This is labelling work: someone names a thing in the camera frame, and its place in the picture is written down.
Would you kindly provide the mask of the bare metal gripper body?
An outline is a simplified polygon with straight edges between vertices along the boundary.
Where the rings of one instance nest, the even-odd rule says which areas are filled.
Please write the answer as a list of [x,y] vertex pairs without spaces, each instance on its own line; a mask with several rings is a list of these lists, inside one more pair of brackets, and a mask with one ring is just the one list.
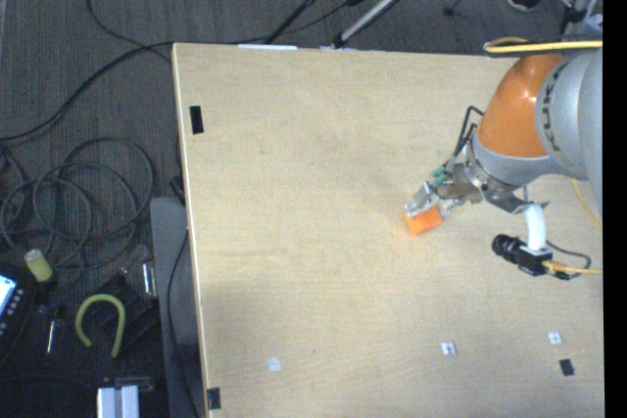
[[505,183],[490,174],[473,151],[449,159],[432,176],[437,196],[453,206],[486,202],[507,213],[522,213],[531,206],[531,202],[515,195],[520,185]]

